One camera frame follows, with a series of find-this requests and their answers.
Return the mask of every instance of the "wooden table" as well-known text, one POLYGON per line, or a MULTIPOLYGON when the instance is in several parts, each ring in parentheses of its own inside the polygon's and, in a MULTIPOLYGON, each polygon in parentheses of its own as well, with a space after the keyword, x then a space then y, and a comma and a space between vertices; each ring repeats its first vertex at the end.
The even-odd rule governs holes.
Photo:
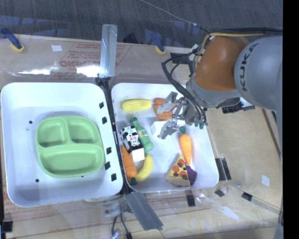
MULTIPOLYGON (((77 49, 77 43, 94 45, 93 60, 97 60, 100 54, 97 53, 100 46, 97 41, 17 37, 27 52, 16 53, 9 48, 7 40, 0 39, 0 89, 15 81, 68 81, 64 75, 61 75, 63 78, 32 74, 19 77, 19 73, 35 68, 49 69, 62 60, 70 64, 74 60, 72 51, 73 47, 77 49), (63 51, 53 51, 51 47, 56 45, 61 45, 63 51)), ((170 53, 186 53, 188 49, 166 49, 167 53, 161 56, 155 52, 154 46, 119 43, 115 77, 112 77, 110 85, 119 82, 168 83, 161 62, 170 58, 170 53)), ((185 84, 189 78, 188 66, 181 65, 175 72, 175 78, 185 84)), ((206 239, 273 238, 280 211, 283 177, 272 113, 256 107, 252 111, 226 115, 221 110, 209 109, 206 114, 214 157, 226 171, 223 173, 225 176, 220 177, 213 188, 146 194, 164 224, 163 230, 143 231, 132 213, 124 213, 124 222, 133 238, 201 238, 201 235, 206 239), (190 206, 188 195, 193 200, 190 206)), ((117 198, 122 201, 122 196, 33 208, 13 204, 6 192, 2 127, 0 132, 4 214, 5 220, 13 221, 13 231, 6 234, 7 238, 111 238, 114 213, 111 214, 110 210, 119 201, 117 198)), ((120 219, 117 219, 115 230, 124 233, 120 219)))

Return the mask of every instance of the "toy pizza slice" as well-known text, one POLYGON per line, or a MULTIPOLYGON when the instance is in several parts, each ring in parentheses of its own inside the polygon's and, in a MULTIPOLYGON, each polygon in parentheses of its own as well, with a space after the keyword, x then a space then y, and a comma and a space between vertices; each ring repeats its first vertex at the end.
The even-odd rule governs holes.
POLYGON ((196 177, 197 173, 186 165, 183 155, 180 155, 165 180, 179 187, 188 187, 195 182, 196 177))

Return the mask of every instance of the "white sticker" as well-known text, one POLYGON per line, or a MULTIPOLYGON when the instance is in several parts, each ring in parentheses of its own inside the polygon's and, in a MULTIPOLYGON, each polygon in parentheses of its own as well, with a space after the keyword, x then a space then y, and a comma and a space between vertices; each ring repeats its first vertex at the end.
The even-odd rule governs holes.
POLYGON ((51 45, 53 51, 62 51, 62 46, 61 45, 51 45))
POLYGON ((262 184, 269 187, 270 186, 270 178, 266 177, 265 175, 262 175, 262 180, 261 180, 262 184))

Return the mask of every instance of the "cable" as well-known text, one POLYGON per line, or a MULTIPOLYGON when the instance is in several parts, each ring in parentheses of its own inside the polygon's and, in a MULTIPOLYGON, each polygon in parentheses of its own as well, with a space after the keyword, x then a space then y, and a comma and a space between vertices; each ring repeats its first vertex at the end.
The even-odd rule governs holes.
MULTIPOLYGON (((117 216, 114 218, 113 225, 112 225, 112 227, 111 227, 111 234, 112 234, 112 236, 114 236, 114 234, 115 234, 115 232, 114 232, 114 227, 115 227, 115 223, 116 223, 116 220, 117 220, 118 216, 119 216, 119 215, 117 215, 117 216)), ((127 229, 127 227, 126 227, 126 225, 125 225, 125 222, 124 222, 124 220, 123 220, 123 212, 120 213, 120 219, 121 219, 121 223, 123 224, 123 226, 124 226, 124 228, 125 228, 125 231, 126 231, 126 237, 127 237, 128 239, 131 239, 131 238, 132 238, 132 237, 131 237, 131 233, 128 231, 128 229, 127 229)))
POLYGON ((168 59, 165 62, 161 63, 163 71, 168 79, 168 81, 181 93, 183 94, 183 96, 185 98, 188 99, 188 101, 190 101, 195 107, 196 109, 198 109, 200 111, 200 113, 202 114, 202 122, 206 122, 206 116, 205 116, 205 112, 204 110, 201 108, 201 106, 195 101, 195 98, 189 93, 189 91, 187 91, 180 83, 178 83, 177 81, 175 81, 171 74, 168 72, 167 67, 166 67, 166 63, 168 63, 169 61, 171 61, 172 59, 168 59))
POLYGON ((184 59, 190 57, 191 55, 193 54, 193 52, 189 52, 187 54, 183 54, 183 55, 180 55, 180 56, 177 56, 177 57, 174 57, 172 60, 174 59, 179 59, 179 58, 182 58, 182 60, 180 60, 170 71, 170 76, 172 76, 174 70, 181 64, 181 62, 183 62, 184 59))

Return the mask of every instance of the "gray carpet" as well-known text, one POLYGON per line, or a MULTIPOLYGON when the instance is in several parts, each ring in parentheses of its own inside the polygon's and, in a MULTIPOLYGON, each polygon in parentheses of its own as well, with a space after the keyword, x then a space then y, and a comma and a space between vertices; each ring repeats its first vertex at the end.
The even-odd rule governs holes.
POLYGON ((192 47, 204 29, 282 28, 283 0, 0 0, 0 30, 100 40, 103 24, 117 25, 118 42, 151 44, 154 32, 192 47))

